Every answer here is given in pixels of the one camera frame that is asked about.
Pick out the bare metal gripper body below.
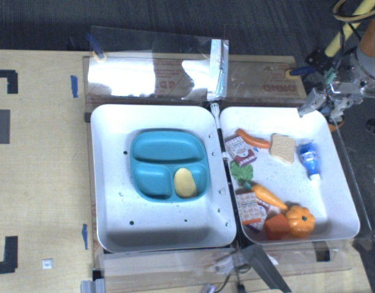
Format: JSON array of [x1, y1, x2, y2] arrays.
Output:
[[323, 77, 375, 119]]

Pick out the tan bread slice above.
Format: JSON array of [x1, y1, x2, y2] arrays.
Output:
[[268, 132, 297, 165]]

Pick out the blue and white bottle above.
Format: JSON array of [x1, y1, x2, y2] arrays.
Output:
[[298, 142, 322, 182]]

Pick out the orange sausage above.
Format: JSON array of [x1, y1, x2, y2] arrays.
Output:
[[235, 128, 271, 150]]

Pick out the red and white carton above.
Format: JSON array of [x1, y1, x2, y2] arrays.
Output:
[[224, 136, 258, 168]]

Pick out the white plastic tray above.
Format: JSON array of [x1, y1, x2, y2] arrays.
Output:
[[90, 103, 238, 254], [219, 106, 361, 245]]

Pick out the green lettuce leaf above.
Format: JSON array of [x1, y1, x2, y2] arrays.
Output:
[[230, 161, 255, 186]]

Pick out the orange carrot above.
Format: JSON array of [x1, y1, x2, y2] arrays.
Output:
[[243, 181, 289, 211]]

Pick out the orange pumpkin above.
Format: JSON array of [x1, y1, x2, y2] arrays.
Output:
[[285, 204, 316, 238]]

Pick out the orange and white carton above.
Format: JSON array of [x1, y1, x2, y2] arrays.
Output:
[[235, 192, 271, 232]]

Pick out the orange cube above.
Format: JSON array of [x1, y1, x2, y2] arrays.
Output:
[[263, 213, 292, 241]]

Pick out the yellow oval potato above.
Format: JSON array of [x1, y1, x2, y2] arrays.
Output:
[[173, 167, 198, 199]]

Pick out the blue divided plate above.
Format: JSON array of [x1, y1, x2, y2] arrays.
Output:
[[129, 128, 211, 203]]

